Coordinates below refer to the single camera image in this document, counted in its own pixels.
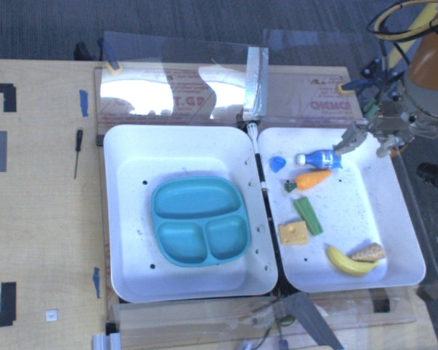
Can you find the green stick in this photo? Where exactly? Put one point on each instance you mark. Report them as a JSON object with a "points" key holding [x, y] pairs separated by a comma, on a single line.
{"points": [[308, 216]]}

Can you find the white plastic tray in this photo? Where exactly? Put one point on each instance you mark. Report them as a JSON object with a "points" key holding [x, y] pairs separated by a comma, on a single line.
{"points": [[131, 232], [357, 210]]}

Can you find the yellow banana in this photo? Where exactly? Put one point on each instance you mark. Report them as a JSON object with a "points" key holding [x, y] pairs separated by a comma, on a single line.
{"points": [[346, 264]]}

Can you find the blue bottle with white cap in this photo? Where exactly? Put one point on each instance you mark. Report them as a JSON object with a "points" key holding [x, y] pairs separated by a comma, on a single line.
{"points": [[321, 159]]}

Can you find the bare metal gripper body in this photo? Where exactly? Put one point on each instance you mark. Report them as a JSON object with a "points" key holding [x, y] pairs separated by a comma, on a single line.
{"points": [[390, 124]]}

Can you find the blue divided plate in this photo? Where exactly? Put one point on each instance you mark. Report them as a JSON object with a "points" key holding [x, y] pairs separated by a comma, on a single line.
{"points": [[200, 221]]}

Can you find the black screwdriver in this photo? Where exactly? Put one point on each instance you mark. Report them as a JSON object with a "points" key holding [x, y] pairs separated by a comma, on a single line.
{"points": [[78, 148]]}

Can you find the small blue lump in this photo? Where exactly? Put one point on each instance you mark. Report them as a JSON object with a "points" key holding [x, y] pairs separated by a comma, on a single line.
{"points": [[277, 164]]}

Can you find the black cylinder on white bracket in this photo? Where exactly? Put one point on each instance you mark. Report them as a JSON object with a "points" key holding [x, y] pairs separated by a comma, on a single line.
{"points": [[431, 175]]}

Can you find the yellow cheese wedge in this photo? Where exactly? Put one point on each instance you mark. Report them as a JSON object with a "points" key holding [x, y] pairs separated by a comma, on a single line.
{"points": [[293, 233]]}

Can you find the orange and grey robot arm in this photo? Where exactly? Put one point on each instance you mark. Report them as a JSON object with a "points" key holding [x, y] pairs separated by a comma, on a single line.
{"points": [[429, 68]]}

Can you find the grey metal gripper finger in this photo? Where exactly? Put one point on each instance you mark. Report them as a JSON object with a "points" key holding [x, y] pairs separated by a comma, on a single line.
{"points": [[385, 147], [352, 138]]}

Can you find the orange carrot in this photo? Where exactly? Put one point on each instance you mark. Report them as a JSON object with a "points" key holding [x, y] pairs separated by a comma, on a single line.
{"points": [[312, 179]]}

